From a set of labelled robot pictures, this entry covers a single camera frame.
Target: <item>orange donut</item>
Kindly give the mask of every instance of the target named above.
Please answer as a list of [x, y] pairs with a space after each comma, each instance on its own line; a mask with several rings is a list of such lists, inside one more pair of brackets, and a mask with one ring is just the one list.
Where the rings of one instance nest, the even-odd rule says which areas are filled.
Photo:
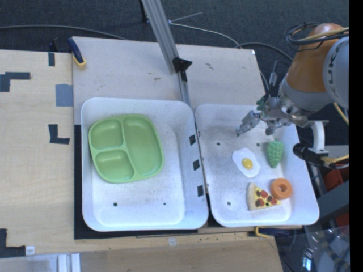
[[290, 181], [285, 178], [277, 178], [272, 181], [270, 190], [271, 195], [277, 199], [286, 199], [293, 193]]

